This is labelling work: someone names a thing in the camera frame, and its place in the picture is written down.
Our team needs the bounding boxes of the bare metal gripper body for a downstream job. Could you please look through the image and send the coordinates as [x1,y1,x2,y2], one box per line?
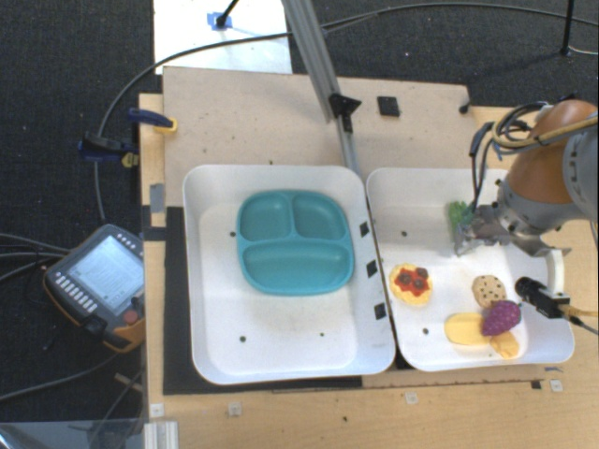
[469,203,572,258]

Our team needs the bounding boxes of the green broccoli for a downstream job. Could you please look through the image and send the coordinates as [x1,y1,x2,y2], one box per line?
[447,199,475,234]

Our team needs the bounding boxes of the white plastic tray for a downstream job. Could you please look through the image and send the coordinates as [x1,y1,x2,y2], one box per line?
[182,164,398,386]
[366,167,577,373]

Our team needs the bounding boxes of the tan chocolate chip biscuit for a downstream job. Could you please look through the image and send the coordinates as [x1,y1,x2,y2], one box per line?
[471,274,508,310]

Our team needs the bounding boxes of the yellow pizza slice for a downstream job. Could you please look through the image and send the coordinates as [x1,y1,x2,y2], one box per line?
[388,263,433,308]

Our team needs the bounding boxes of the purple grapes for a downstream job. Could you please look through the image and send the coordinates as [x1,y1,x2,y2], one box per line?
[481,299,523,338]

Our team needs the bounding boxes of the yellow oval toy food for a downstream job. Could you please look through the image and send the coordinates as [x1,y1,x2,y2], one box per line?
[444,311,492,347]

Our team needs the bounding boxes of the yellow orange toy food piece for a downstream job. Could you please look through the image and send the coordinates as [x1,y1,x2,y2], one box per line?
[489,330,521,360]

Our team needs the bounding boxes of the black block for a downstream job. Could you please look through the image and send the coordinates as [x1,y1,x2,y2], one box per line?
[376,95,402,118]

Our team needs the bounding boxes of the teal divided plate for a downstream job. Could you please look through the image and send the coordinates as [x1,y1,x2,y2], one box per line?
[236,189,356,297]

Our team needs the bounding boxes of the brown cardboard board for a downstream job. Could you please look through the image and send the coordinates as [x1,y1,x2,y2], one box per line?
[161,65,548,391]

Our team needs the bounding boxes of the black cylinder on white bracket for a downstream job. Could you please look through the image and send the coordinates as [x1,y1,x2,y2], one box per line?
[514,248,573,320]

